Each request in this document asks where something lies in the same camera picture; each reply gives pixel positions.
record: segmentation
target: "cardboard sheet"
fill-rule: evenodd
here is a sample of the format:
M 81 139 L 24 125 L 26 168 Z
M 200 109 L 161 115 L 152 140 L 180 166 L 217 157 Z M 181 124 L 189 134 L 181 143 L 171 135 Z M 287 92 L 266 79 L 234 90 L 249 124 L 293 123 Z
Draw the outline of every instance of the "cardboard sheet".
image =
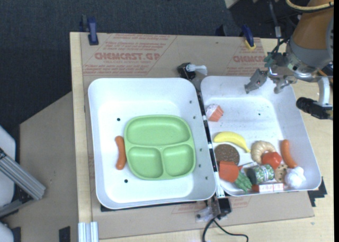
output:
M 92 214 L 100 226 L 100 239 L 203 228 L 206 223 L 197 222 L 195 214 L 206 206 L 204 202 L 101 210 L 95 192 L 88 86 L 102 77 L 179 77 L 177 66 L 187 62 L 206 65 L 208 75 L 251 76 L 264 65 L 260 39 L 255 39 L 256 49 L 249 50 L 240 37 L 97 35 L 99 45 L 90 46 L 87 33 L 81 34 L 81 49 Z M 307 192 L 229 199 L 233 211 L 220 222 L 223 226 L 314 216 Z

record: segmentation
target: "green can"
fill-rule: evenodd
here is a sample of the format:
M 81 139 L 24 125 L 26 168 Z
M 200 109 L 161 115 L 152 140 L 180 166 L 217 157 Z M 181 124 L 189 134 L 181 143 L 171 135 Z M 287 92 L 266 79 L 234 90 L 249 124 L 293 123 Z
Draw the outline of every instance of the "green can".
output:
M 274 179 L 274 169 L 270 164 L 251 167 L 246 172 L 247 177 L 253 185 Z

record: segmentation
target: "toy sausage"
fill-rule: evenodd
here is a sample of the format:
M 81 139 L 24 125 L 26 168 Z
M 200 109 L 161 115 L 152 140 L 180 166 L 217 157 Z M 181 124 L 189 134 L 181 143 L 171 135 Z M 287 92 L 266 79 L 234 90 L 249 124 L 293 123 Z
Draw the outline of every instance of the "toy sausage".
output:
M 115 143 L 118 146 L 118 152 L 119 152 L 119 157 L 118 157 L 118 160 L 117 160 L 115 167 L 118 170 L 122 170 L 125 167 L 125 164 L 126 164 L 126 161 L 127 161 L 126 151 L 125 151 L 125 142 L 123 140 L 123 137 L 117 136 L 115 138 Z
M 281 143 L 281 156 L 289 168 L 295 168 L 298 166 L 291 156 L 290 142 L 287 139 L 284 139 Z

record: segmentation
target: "white tray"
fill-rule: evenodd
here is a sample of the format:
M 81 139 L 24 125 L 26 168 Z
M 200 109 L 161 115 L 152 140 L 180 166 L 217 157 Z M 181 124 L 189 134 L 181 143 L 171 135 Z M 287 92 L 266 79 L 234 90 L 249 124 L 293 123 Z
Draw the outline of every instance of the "white tray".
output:
M 95 185 L 100 203 L 109 209 L 206 200 L 216 191 L 206 132 L 194 86 L 181 78 L 100 78 L 88 88 L 92 124 Z M 115 168 L 114 142 L 136 116 L 171 114 L 191 128 L 196 165 L 188 176 L 148 181 L 126 164 Z
M 218 122 L 208 122 L 211 139 L 219 132 L 232 131 L 242 135 L 249 148 L 255 141 L 264 140 L 273 144 L 279 153 L 280 141 L 288 139 L 294 160 L 305 171 L 306 181 L 297 191 L 318 188 L 322 180 L 320 170 L 292 87 L 287 86 L 283 92 L 275 94 L 275 85 L 267 80 L 259 89 L 246 94 L 244 85 L 248 82 L 248 77 L 237 76 L 209 76 L 202 81 L 204 105 L 219 104 L 224 110 Z M 239 165 L 253 162 L 250 153 L 236 148 L 240 154 Z M 233 196 L 257 194 L 245 194 L 223 180 L 221 187 Z M 286 188 L 284 191 L 296 190 Z

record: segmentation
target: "toy food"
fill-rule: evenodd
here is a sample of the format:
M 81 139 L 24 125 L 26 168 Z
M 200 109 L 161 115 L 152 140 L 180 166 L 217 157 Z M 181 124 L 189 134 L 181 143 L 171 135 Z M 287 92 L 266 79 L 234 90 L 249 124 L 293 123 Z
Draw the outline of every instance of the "toy food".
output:
M 284 162 L 288 165 L 289 168 L 297 167 L 297 163 L 293 160 L 290 153 L 290 142 L 287 139 L 284 139 L 281 142 L 281 156 Z
M 239 168 L 234 162 L 220 161 L 219 176 L 221 179 L 234 183 L 239 175 Z
M 254 142 L 251 148 L 251 156 L 253 161 L 256 161 L 258 164 L 262 164 L 261 157 L 266 151 L 272 153 L 276 151 L 276 149 L 271 143 L 267 141 L 259 140 Z
M 240 155 L 235 147 L 230 144 L 219 144 L 214 149 L 216 155 L 217 164 L 220 161 L 234 162 L 236 165 L 239 164 Z
M 224 111 L 217 104 L 210 104 L 205 107 L 206 117 L 209 121 L 219 121 Z
M 286 185 L 294 189 L 297 189 L 301 186 L 303 181 L 306 181 L 303 168 L 295 167 L 287 169 L 287 173 L 285 176 Z
M 219 176 L 221 179 L 234 183 L 245 192 L 252 188 L 248 177 L 239 171 L 238 166 L 234 162 L 220 161 L 219 165 Z
M 269 165 L 260 165 L 248 168 L 246 175 L 252 184 L 258 185 L 274 179 L 274 170 Z
M 280 164 L 274 171 L 274 178 L 278 183 L 283 183 L 285 175 L 287 173 L 288 166 L 286 164 Z
M 234 132 L 224 131 L 224 132 L 217 133 L 217 135 L 213 138 L 213 141 L 214 142 L 231 142 L 243 148 L 248 153 L 251 151 L 250 149 L 248 149 L 244 137 Z
M 282 192 L 284 191 L 283 183 L 268 183 L 268 184 L 260 184 L 260 185 L 252 185 L 252 190 L 260 193 L 267 192 Z
M 118 146 L 118 152 L 119 152 L 119 157 L 118 157 L 118 160 L 117 160 L 115 167 L 118 170 L 122 170 L 125 167 L 125 164 L 126 164 L 126 161 L 127 161 L 126 151 L 125 151 L 125 143 L 124 143 L 123 137 L 122 136 L 116 136 L 115 143 Z
M 282 157 L 276 152 L 264 153 L 261 158 L 262 164 L 269 164 L 274 170 L 280 165 Z

